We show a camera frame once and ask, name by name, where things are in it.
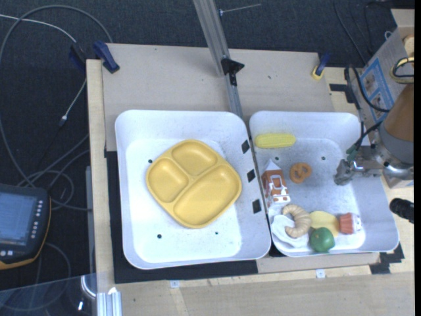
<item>white tray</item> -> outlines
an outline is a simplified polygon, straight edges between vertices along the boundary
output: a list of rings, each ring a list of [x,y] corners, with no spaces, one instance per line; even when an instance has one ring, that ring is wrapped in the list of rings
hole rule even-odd
[[[243,152],[248,133],[239,117],[227,112],[129,110],[118,116],[115,130],[123,250],[134,267],[157,269],[258,259],[267,254],[270,231],[258,178],[249,182],[247,176],[255,164],[251,149]],[[199,229],[178,224],[154,200],[145,181],[150,162],[187,139],[201,140],[221,154],[242,184],[237,201]],[[260,200],[260,211],[256,200]]]
[[[333,215],[348,212],[360,215],[362,230],[356,234],[339,233],[330,254],[394,250],[399,243],[395,220],[380,178],[357,178],[339,186],[334,175],[345,151],[359,138],[360,123],[349,113],[305,113],[259,111],[250,119],[252,141],[259,134],[288,133],[297,141],[291,147],[260,149],[254,147],[257,167],[263,173],[269,160],[284,170],[291,202],[308,212],[321,210]],[[294,163],[305,162],[312,175],[301,184],[289,178]],[[281,207],[268,210],[270,222]],[[320,255],[309,246],[294,248],[272,235],[275,246],[285,255]]]

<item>small box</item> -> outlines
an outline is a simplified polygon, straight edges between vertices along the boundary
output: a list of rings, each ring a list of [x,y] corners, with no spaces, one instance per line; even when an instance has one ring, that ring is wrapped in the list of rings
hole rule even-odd
[[[264,200],[268,208],[274,203],[289,203],[291,201],[285,184],[282,169],[280,169],[273,161],[270,161],[268,167],[262,175]]]

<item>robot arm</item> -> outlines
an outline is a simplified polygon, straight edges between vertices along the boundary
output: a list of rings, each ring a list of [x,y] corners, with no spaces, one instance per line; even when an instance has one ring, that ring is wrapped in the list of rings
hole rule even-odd
[[[355,176],[381,174],[398,180],[413,180],[414,84],[406,85],[386,119],[371,129],[374,131],[371,145],[357,144],[347,151],[348,158],[340,161],[335,183],[345,185]]]

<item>yellow plate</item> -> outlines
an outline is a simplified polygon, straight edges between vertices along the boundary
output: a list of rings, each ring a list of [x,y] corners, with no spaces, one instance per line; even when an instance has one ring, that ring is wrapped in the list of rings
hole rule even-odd
[[[184,140],[158,157],[146,172],[155,200],[181,225],[205,227],[241,193],[241,179],[215,150],[199,140]]]

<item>blue clamp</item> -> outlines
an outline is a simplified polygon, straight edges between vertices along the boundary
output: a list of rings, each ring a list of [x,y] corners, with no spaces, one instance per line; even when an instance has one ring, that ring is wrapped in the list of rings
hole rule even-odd
[[[319,80],[323,77],[323,72],[326,65],[328,64],[329,59],[330,59],[330,53],[323,54],[322,58],[320,59],[320,64],[318,66],[315,66],[314,70],[311,73],[311,76],[315,80]]]
[[[93,51],[102,60],[104,60],[103,66],[111,73],[114,74],[120,66],[114,61],[110,53],[108,46],[102,41],[96,41],[93,44]]]

